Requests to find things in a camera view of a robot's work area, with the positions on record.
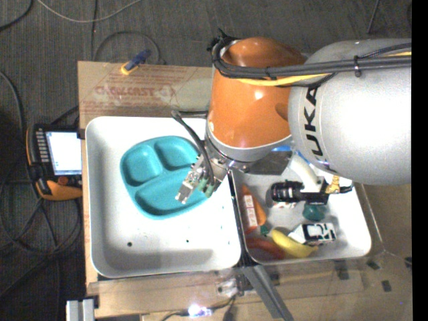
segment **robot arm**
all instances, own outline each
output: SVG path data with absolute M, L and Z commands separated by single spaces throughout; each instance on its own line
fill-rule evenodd
M 410 183 L 409 51 L 410 39 L 343 41 L 306 59 L 264 37 L 220 42 L 204 149 L 176 198 L 210 196 L 283 145 L 355 182 Z

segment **yellow banana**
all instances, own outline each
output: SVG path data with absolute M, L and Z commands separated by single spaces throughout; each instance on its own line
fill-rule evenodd
M 316 246 L 307 246 L 298 243 L 277 229 L 272 230 L 272 239 L 275 244 L 280 246 L 286 253 L 297 258 L 308 257 L 313 251 L 318 249 Z

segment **gray floor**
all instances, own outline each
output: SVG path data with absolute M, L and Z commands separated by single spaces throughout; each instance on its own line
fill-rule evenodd
M 134 0 L 42 1 L 69 18 L 91 20 Z M 25 129 L 34 122 L 51 122 L 78 104 L 80 60 L 125 62 L 149 47 L 149 63 L 210 66 L 206 49 L 219 27 L 235 37 L 269 36 L 304 53 L 346 39 L 411 37 L 411 2 L 381 0 L 367 34 L 376 0 L 144 0 L 96 23 L 68 21 L 36 0 L 0 0 L 0 72 L 21 98 Z M 8 25 L 28 7 L 23 17 Z M 21 132 L 11 87 L 2 77 L 0 181 L 15 158 L 20 162 L 8 177 L 12 182 L 4 186 L 0 207 L 14 235 L 35 206 L 29 185 L 22 182 L 26 177 Z M 67 240 L 76 220 L 74 204 L 52 203 L 45 210 L 58 241 Z M 53 248 L 43 213 L 35 216 L 24 240 L 44 250 Z M 0 246 L 5 244 L 8 238 L 1 230 Z M 31 269 L 43 256 L 16 246 L 0 254 L 1 320 L 64 320 L 65 301 L 84 296 L 82 236 L 63 256 L 37 270 Z

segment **teal divided plate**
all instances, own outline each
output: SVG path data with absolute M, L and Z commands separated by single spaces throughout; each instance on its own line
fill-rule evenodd
M 140 142 L 120 160 L 122 180 L 135 205 L 152 219 L 183 214 L 206 197 L 196 190 L 186 204 L 175 199 L 198 152 L 187 139 L 162 136 Z

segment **screen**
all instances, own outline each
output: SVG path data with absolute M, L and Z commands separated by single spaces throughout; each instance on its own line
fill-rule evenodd
M 60 175 L 82 174 L 82 149 L 76 132 L 46 132 L 53 172 Z

